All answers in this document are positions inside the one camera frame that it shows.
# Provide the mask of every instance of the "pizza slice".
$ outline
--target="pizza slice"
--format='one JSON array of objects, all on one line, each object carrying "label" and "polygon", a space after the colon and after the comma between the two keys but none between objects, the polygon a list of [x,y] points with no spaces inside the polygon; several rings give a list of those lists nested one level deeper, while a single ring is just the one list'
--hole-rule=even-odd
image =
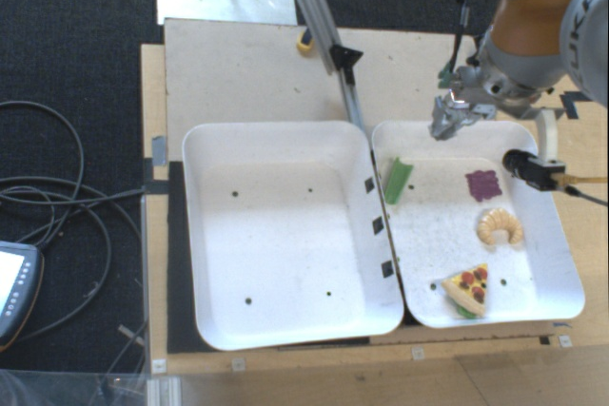
[{"label": "pizza slice", "polygon": [[480,264],[443,280],[442,288],[459,305],[459,312],[463,316],[466,318],[483,317],[487,277],[488,266]]}]

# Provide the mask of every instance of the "tray with toy food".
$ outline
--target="tray with toy food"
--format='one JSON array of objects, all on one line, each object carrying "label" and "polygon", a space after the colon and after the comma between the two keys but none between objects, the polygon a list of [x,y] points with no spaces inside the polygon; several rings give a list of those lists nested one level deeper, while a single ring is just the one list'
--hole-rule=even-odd
[{"label": "tray with toy food", "polygon": [[408,309],[422,324],[570,319],[584,305],[550,193],[512,178],[506,151],[537,153],[511,122],[435,141],[425,122],[385,122],[372,135]]}]

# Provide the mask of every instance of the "black carpet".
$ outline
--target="black carpet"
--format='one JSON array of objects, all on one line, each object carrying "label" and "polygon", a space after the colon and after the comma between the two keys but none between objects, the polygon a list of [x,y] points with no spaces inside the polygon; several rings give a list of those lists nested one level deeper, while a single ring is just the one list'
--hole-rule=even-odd
[{"label": "black carpet", "polygon": [[[337,24],[348,27],[450,32],[458,16],[453,0],[328,2]],[[485,29],[494,5],[472,0],[471,33]],[[0,0],[0,102],[30,100],[66,116],[82,138],[85,183],[107,194],[143,184],[139,47],[163,41],[155,21],[155,0]],[[75,178],[75,145],[42,112],[0,109],[0,134],[0,179]],[[138,198],[124,207],[139,219]],[[126,343],[118,326],[142,324],[139,242],[116,212],[99,213],[113,244],[102,292],[61,328],[0,354],[0,368],[105,372]],[[19,239],[46,217],[3,203],[0,240]],[[83,301],[103,271],[105,252],[91,219],[66,224],[46,253],[43,287],[24,336]],[[114,370],[132,372],[140,356],[133,347]]]}]

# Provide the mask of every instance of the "handheld device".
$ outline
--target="handheld device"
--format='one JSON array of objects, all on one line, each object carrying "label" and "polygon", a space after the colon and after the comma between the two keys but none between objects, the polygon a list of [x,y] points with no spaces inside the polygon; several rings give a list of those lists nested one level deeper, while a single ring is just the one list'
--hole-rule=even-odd
[{"label": "handheld device", "polygon": [[44,260],[33,245],[0,241],[0,352],[23,328],[38,295]]}]

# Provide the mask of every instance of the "white tray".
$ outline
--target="white tray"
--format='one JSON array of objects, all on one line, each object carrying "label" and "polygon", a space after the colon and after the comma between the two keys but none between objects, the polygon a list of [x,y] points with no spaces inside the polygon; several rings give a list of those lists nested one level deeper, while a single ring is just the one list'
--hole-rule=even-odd
[{"label": "white tray", "polygon": [[[408,180],[413,188],[386,207],[413,316],[443,328],[578,315],[583,289],[551,194],[511,178],[501,164],[509,149],[537,154],[531,134],[515,123],[484,122],[437,142],[427,127],[425,122],[386,122],[372,136],[382,181],[396,157],[414,165]],[[469,194],[465,174],[479,169],[497,173],[502,195],[479,203]],[[519,218],[522,243],[489,247],[478,239],[479,217],[495,207]],[[486,315],[465,319],[439,284],[482,262],[489,267]]]},{"label": "white tray", "polygon": [[196,321],[207,343],[236,350],[400,324],[403,297],[387,231],[375,234],[383,210],[358,128],[209,124],[189,131],[183,156]]}]

